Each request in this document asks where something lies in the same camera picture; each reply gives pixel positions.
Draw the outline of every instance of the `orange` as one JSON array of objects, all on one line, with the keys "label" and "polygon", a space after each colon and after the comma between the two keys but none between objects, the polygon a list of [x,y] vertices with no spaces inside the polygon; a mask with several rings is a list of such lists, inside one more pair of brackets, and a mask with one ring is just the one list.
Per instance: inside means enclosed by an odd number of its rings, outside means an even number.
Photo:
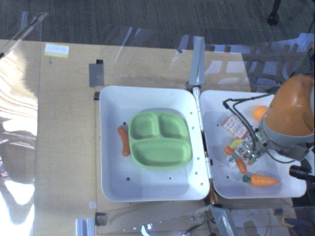
[{"label": "orange", "polygon": [[267,112],[267,108],[265,106],[259,106],[254,111],[254,118],[257,121],[260,121],[266,112]]}]

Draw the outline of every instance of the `carrot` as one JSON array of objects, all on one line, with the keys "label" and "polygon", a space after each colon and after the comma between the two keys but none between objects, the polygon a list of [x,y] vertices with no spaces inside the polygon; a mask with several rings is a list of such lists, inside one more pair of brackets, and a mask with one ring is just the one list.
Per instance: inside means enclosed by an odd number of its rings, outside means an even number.
[{"label": "carrot", "polygon": [[276,180],[271,177],[262,176],[259,174],[254,174],[252,177],[248,177],[247,175],[243,176],[243,182],[251,182],[251,184],[256,186],[267,186],[280,183],[279,180]]},{"label": "carrot", "polygon": [[124,127],[120,126],[117,129],[118,133],[120,134],[120,137],[123,141],[123,155],[129,156],[130,155],[130,146],[129,146],[129,137],[127,131],[124,129]]},{"label": "carrot", "polygon": [[[231,155],[231,154],[234,153],[234,149],[232,149],[232,148],[226,146],[226,147],[224,148],[224,152],[225,152],[226,154],[228,154],[228,155]],[[235,160],[235,163],[237,164],[237,166],[238,166],[238,168],[239,168],[239,170],[240,170],[240,172],[241,172],[242,174],[245,174],[245,173],[247,172],[246,164],[244,163],[244,161],[243,161],[241,158],[237,158],[237,159]]]}]

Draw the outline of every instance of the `sausage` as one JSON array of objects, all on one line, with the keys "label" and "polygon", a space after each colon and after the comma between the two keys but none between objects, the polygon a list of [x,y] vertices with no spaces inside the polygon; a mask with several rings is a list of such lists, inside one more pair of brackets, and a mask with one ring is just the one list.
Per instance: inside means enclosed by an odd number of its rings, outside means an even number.
[{"label": "sausage", "polygon": [[129,156],[130,155],[130,146],[129,146],[129,137],[128,133],[125,130],[124,127],[120,126],[117,129],[118,133],[120,134],[120,137],[122,138],[123,141],[123,155],[124,156]]},{"label": "sausage", "polygon": [[[231,155],[234,153],[234,150],[228,146],[226,146],[224,148],[224,152],[228,155]],[[237,158],[235,160],[235,163],[237,164],[239,170],[241,173],[245,174],[247,172],[247,167],[246,167],[246,164],[244,163],[244,161],[241,159],[241,158]]]}]

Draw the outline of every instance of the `green plate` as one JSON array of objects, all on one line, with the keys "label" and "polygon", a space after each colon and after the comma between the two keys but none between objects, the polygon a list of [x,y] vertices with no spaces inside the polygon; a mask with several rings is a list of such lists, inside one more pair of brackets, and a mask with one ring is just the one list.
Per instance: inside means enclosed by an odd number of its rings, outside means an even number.
[{"label": "green plate", "polygon": [[186,122],[170,112],[144,112],[129,124],[129,144],[133,160],[150,169],[178,168],[191,159],[191,143]]}]

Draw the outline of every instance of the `chair caster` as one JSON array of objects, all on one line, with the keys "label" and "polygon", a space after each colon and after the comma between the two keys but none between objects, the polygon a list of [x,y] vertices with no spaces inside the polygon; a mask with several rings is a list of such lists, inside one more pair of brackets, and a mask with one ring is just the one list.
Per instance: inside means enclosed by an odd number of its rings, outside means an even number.
[{"label": "chair caster", "polygon": [[278,14],[271,12],[268,19],[267,19],[268,24],[271,26],[275,26],[278,23],[278,21],[279,21]]}]

